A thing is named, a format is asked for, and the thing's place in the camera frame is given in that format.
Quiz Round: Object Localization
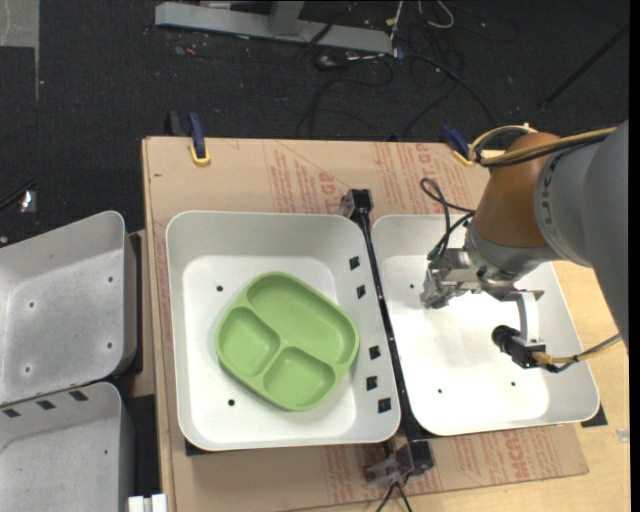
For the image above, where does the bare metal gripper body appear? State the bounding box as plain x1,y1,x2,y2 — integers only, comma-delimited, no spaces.
419,247,520,310

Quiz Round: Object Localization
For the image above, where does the thin black rod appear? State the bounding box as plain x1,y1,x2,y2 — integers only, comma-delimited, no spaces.
355,209,422,451

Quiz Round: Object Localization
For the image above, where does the white plastic tray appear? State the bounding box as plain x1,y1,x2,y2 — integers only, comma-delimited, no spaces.
0,382,136,512
0,209,139,406
164,209,403,452
370,213,601,437

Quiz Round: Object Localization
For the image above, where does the green divided plate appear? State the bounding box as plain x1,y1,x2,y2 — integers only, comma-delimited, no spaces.
214,271,361,412

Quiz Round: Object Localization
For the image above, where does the brown cardboard board, red print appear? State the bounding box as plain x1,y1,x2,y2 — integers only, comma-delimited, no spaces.
141,135,590,512

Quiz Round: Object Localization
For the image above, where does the black computer mouse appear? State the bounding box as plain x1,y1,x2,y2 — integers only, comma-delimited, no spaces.
313,48,351,71

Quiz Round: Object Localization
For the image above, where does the black cylinder on white bracket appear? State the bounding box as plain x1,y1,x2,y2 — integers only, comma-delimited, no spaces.
491,289,547,370

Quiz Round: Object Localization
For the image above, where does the black block with thin wires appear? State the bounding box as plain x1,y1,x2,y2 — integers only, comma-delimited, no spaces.
364,439,435,484
339,188,374,219

